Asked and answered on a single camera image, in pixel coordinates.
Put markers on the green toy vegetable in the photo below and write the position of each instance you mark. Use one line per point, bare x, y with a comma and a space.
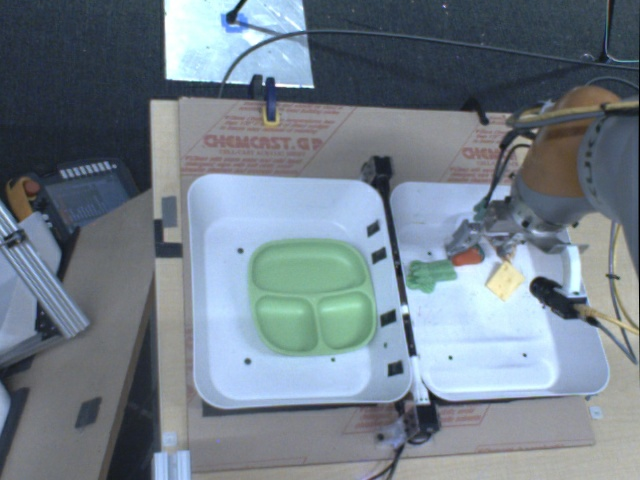
430, 274

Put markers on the white plastic tray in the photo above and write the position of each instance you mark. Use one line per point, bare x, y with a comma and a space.
225, 288
490, 348

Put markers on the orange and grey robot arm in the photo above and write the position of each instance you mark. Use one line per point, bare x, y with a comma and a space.
600, 158

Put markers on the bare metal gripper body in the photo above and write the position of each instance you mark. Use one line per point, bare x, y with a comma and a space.
517, 220

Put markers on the yellow square biscuit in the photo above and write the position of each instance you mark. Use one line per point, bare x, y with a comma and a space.
505, 282

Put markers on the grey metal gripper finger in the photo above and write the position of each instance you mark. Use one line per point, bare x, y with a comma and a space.
462, 235
509, 248

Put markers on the green divided plate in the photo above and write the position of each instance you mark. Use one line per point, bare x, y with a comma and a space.
310, 298

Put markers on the black cylinder on white bracket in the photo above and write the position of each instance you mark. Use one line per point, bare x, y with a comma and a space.
552, 295

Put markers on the orange toy carrot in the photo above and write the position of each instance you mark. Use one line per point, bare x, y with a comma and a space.
467, 258

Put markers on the brown cardboard board red print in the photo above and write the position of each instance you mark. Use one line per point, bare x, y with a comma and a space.
320, 133

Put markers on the thin black and white rod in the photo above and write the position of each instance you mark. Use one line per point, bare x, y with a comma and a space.
397, 268

